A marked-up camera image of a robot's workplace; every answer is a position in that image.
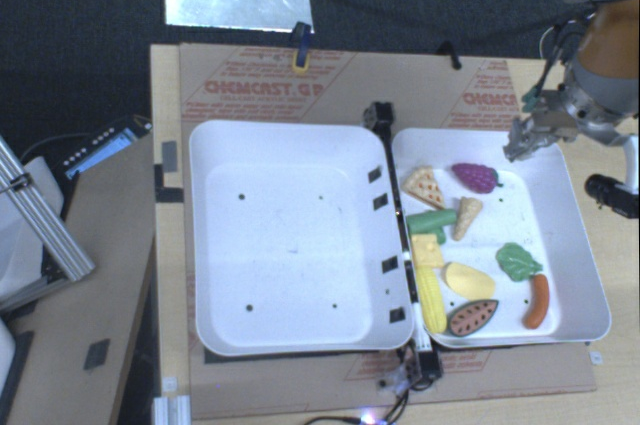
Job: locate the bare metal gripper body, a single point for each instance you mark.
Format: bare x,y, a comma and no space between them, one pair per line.
555,120

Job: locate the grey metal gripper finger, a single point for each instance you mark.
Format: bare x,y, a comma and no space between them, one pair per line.
514,140
531,147

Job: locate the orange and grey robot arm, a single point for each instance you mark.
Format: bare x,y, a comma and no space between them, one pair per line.
612,43

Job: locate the purple toy grapes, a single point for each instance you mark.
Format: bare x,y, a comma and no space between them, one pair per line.
474,177

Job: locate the beige toy ice cream cone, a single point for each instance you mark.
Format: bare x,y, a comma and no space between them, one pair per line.
466,215

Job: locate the white plastic tray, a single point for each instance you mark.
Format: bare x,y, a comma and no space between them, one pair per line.
280,238
565,238

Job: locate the toy pizza slice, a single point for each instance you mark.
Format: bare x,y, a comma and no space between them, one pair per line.
424,187

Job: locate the green toy lettuce leaf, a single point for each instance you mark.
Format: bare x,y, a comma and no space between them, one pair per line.
517,262

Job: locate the green toy cucumber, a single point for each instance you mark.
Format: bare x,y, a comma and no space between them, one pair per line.
430,220

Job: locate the thin black and white rod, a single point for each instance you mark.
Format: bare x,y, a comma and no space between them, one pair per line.
400,213

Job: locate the yellow toy cheese wedge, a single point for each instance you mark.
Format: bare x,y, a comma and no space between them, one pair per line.
427,252

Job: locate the yellow toy potato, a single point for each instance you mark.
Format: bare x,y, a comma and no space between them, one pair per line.
470,282

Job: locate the orange toy sausage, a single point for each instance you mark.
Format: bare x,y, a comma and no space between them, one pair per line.
539,300

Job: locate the yellow toy corn cob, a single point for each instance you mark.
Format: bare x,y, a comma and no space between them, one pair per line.
432,300

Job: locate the toy watermelon slice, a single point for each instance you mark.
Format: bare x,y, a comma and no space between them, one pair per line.
472,318

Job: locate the brown cardboard board red print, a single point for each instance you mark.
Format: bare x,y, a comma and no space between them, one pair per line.
280,83

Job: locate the black cylinder on white bracket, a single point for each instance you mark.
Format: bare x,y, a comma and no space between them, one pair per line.
612,195

